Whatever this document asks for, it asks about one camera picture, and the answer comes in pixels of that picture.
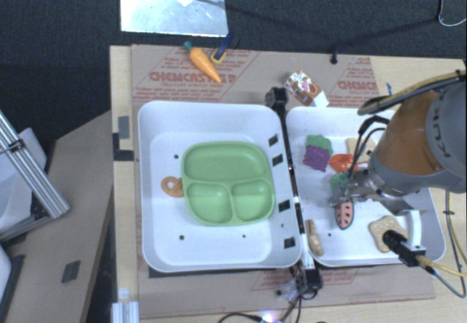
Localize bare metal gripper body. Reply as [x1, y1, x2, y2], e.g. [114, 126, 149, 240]
[341, 169, 393, 204]

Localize white plastic tray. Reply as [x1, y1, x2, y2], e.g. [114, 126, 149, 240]
[285, 106, 447, 268]
[136, 100, 304, 273]

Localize pink watermelon slice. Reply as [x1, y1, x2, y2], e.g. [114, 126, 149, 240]
[334, 198, 356, 231]

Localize green broccoli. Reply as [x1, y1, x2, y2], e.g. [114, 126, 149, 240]
[329, 172, 352, 192]

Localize orange pizza slice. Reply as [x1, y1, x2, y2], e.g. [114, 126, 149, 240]
[328, 153, 361, 174]

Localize tan bread slice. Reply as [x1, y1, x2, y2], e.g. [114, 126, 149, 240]
[368, 215, 409, 254]

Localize beige biscuit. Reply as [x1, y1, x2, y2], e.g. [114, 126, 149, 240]
[345, 136, 377, 162]

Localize sausage in bun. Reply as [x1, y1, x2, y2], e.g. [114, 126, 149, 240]
[304, 219, 325, 257]

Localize purple grapes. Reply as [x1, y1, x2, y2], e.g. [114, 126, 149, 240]
[302, 134, 334, 173]

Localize thin black and white rod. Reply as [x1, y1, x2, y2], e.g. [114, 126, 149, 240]
[276, 102, 312, 272]

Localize green divided plate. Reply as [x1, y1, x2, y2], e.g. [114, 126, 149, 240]
[180, 141, 277, 227]

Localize white and orange carton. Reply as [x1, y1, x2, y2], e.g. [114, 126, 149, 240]
[284, 69, 330, 109]

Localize brown cardboard board red print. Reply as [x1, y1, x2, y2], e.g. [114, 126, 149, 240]
[130, 44, 437, 311]

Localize orange pretzel biscuit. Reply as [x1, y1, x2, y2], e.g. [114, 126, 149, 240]
[160, 176, 185, 199]

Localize orange carrot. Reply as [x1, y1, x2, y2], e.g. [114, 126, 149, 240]
[182, 40, 223, 84]

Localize black cylinder on white bracket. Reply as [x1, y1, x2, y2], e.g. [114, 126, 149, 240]
[382, 209, 428, 268]

